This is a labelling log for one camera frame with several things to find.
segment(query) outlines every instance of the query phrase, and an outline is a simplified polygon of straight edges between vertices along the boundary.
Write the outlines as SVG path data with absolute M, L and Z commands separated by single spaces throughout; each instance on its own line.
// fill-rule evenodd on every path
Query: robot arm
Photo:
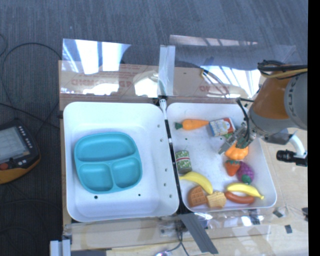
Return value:
M 266 77 L 248 113 L 242 107 L 242 126 L 227 139 L 219 149 L 224 153 L 232 144 L 243 149 L 255 138 L 279 145 L 291 143 L 296 152 L 280 150 L 279 161 L 308 166 L 308 152 L 296 134 L 289 134 L 287 128 L 308 130 L 308 68 L 303 65 L 284 65 L 278 61 L 264 61 L 258 64 Z

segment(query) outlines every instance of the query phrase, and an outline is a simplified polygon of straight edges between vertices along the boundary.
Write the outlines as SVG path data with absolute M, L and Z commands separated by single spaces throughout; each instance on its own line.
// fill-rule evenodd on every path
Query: toy can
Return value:
M 186 174 L 192 171 L 189 152 L 180 150 L 175 153 L 175 162 L 179 174 Z

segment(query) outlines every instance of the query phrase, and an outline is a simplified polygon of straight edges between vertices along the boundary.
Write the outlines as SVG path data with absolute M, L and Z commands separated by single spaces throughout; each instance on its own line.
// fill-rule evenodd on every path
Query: toy carrot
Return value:
M 175 123 L 175 128 L 178 130 L 183 128 L 185 130 L 195 130 L 200 127 L 206 126 L 209 124 L 207 120 L 200 120 L 200 119 L 185 119 L 182 123 Z

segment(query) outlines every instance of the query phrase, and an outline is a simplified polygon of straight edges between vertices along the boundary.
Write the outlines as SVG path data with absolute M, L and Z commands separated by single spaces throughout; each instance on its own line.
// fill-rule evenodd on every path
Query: toy banana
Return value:
M 258 190 L 249 184 L 234 182 L 226 186 L 226 190 L 230 192 L 242 192 L 249 196 L 258 197 L 260 199 L 264 199 L 265 197 L 261 195 Z
M 189 171 L 185 175 L 180 176 L 179 179 L 199 184 L 209 195 L 211 195 L 214 192 L 211 182 L 207 179 L 207 177 L 203 176 L 198 172 Z

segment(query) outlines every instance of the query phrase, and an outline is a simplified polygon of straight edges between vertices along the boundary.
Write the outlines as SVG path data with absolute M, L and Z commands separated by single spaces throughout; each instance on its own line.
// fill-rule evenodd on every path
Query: toy sausage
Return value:
M 251 204 L 255 201 L 255 198 L 252 195 L 240 196 L 230 191 L 225 192 L 224 195 L 230 201 L 238 204 Z

